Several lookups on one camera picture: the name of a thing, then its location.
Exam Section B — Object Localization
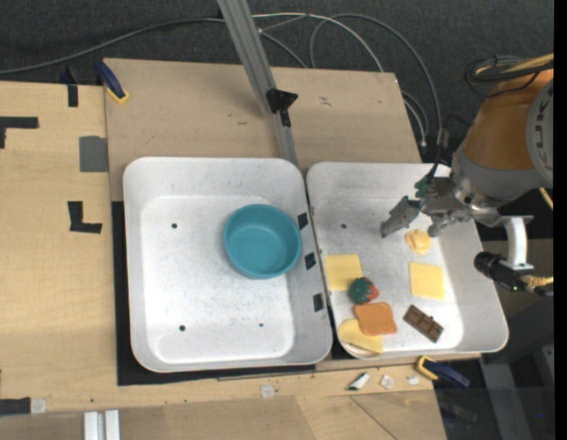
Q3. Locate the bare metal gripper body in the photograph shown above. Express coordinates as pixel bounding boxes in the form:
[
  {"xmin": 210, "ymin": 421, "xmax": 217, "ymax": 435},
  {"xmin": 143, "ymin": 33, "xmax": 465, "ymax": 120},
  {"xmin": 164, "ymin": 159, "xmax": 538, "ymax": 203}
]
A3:
[{"xmin": 416, "ymin": 172, "xmax": 500, "ymax": 226}]

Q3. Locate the small yellow biscuit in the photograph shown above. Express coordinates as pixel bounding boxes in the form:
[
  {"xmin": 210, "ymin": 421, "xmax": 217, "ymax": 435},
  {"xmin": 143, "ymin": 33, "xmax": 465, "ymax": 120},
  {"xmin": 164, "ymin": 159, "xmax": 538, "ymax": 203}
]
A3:
[{"xmin": 404, "ymin": 228, "xmax": 432, "ymax": 257}]

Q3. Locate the white plastic tray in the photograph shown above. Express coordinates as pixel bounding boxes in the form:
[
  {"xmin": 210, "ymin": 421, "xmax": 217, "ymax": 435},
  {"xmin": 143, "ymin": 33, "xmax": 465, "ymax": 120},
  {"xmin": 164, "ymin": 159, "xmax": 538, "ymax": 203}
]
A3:
[
  {"xmin": 122, "ymin": 155, "xmax": 334, "ymax": 374},
  {"xmin": 305, "ymin": 160, "xmax": 510, "ymax": 361}
]

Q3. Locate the yellow square cheese slice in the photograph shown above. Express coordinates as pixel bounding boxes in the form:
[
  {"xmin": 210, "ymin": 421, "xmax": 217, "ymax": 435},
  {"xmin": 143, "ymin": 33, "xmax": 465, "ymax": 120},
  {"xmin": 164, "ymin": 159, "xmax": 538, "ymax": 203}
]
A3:
[
  {"xmin": 324, "ymin": 253, "xmax": 365, "ymax": 292},
  {"xmin": 408, "ymin": 261, "xmax": 446, "ymax": 302}
]

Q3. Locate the red and green strawberry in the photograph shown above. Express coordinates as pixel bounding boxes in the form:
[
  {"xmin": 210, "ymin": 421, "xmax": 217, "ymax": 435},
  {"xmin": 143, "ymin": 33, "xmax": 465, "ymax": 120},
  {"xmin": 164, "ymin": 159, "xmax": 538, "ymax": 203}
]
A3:
[{"xmin": 347, "ymin": 276, "xmax": 381, "ymax": 305}]

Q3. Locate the brown chocolate bar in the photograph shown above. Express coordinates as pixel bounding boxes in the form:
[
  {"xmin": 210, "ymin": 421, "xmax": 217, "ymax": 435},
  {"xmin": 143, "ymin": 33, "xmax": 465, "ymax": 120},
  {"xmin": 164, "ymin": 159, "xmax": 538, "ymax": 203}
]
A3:
[{"xmin": 402, "ymin": 303, "xmax": 445, "ymax": 344}]

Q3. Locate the orange toast slice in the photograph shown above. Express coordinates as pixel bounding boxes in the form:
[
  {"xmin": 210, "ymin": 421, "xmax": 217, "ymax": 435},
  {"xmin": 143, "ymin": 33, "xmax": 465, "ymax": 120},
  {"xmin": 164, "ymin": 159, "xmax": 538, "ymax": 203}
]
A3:
[{"xmin": 353, "ymin": 301, "xmax": 398, "ymax": 337}]

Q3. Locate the yellow rounded cheese slice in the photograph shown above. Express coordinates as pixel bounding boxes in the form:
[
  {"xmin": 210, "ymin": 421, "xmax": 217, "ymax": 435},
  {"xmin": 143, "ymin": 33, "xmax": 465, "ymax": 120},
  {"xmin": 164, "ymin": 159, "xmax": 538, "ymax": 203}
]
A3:
[{"xmin": 337, "ymin": 318, "xmax": 386, "ymax": 355}]

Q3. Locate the teal bowl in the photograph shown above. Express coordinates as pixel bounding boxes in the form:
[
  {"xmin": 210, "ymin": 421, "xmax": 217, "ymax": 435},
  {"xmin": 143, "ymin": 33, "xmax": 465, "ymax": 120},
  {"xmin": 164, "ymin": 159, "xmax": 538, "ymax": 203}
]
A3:
[{"xmin": 223, "ymin": 203, "xmax": 304, "ymax": 281}]

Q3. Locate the pale wood board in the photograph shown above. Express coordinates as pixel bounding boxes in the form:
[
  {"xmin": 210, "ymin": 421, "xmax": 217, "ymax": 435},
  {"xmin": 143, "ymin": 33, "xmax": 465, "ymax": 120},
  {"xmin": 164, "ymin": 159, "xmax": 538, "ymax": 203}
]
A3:
[{"xmin": 102, "ymin": 57, "xmax": 484, "ymax": 399}]

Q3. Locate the black cylinder on white bracket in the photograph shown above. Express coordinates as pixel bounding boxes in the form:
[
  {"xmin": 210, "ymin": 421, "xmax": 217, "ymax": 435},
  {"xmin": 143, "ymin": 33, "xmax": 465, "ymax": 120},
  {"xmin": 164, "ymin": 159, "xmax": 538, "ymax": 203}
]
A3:
[{"xmin": 473, "ymin": 214, "xmax": 537, "ymax": 292}]

